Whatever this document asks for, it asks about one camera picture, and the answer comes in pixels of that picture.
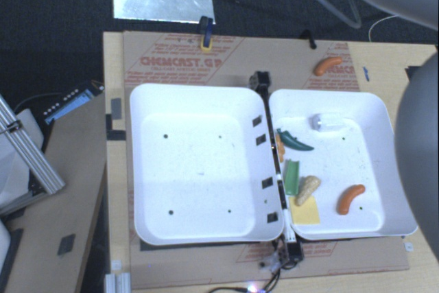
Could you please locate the brown cardboard board red print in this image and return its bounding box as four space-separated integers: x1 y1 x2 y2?
121 30 411 290

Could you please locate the orange sausage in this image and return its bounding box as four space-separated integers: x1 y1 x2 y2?
313 56 344 77
335 184 366 216

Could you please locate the clear plastic bottle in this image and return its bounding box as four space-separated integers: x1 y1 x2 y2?
311 113 348 134

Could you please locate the green chili pepper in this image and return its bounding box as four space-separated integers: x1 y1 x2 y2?
276 128 316 152

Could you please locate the thin black and white rod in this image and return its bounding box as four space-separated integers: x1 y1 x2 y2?
257 84 298 246

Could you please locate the white plastic tray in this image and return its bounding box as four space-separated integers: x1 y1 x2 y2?
268 89 420 242
129 82 286 246

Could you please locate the green celery stick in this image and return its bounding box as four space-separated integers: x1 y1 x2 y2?
283 159 301 197

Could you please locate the beige corn cob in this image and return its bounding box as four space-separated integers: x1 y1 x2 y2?
295 175 322 207

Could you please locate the yellow cheese slice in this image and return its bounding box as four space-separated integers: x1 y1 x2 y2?
289 195 322 226

